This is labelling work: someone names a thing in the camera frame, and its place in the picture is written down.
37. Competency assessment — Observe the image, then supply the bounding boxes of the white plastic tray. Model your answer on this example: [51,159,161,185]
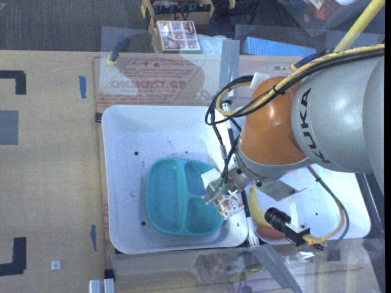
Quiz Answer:
[220,99,372,245]
[101,104,249,255]

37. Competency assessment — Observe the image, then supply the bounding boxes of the teal divided plate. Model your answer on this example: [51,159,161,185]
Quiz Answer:
[145,157,225,237]

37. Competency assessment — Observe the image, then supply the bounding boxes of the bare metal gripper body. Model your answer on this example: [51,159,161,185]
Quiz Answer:
[200,165,260,197]

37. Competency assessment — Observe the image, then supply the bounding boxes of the box with picture tiles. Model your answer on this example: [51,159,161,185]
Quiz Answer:
[155,20,202,54]

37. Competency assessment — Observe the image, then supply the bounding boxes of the yellow banana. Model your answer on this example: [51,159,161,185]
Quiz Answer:
[247,184,273,229]

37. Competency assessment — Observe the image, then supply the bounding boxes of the red sausage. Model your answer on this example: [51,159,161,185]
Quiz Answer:
[256,224,287,241]

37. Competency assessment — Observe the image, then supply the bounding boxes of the brown cardboard board red print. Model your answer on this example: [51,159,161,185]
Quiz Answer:
[92,54,382,290]

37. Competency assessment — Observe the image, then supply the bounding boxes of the blue foam block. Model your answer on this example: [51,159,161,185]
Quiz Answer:
[240,36,317,58]

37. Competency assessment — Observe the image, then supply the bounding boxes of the white and orange patterned carton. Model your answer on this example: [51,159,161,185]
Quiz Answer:
[213,191,245,221]

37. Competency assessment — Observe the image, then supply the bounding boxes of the black cylinder on white bracket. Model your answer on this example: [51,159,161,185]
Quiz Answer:
[259,180,311,247]

